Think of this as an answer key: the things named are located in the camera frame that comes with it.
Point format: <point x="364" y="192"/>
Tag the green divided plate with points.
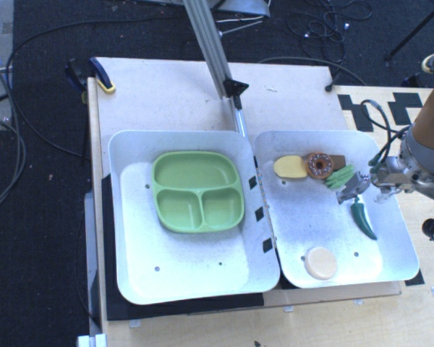
<point x="197" y="179"/>

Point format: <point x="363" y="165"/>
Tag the white plastic tray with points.
<point x="311" y="222"/>
<point x="188" y="266"/>

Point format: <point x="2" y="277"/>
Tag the light green bean pods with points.
<point x="338" y="179"/>

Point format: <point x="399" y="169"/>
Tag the dark green chili pepper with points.
<point x="361" y="220"/>

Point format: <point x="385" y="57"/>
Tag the pale wood board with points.
<point x="166" y="99"/>

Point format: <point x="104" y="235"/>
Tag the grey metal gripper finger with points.
<point x="360" y="181"/>
<point x="347" y="193"/>

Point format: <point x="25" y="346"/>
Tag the black cylinder on white bracket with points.
<point x="432" y="230"/>

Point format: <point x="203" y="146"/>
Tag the yellow potato slice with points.
<point x="289" y="167"/>

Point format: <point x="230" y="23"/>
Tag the brown chocolate bar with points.
<point x="339" y="161"/>

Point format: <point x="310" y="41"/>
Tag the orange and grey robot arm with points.
<point x="427" y="121"/>

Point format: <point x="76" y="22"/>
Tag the cream round biscuit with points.
<point x="321" y="263"/>

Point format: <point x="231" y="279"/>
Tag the thin black and white rod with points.
<point x="241" y="123"/>

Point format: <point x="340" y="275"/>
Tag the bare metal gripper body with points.
<point x="401" y="180"/>

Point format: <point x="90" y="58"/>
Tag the brown sprinkled doughnut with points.
<point x="312" y="168"/>

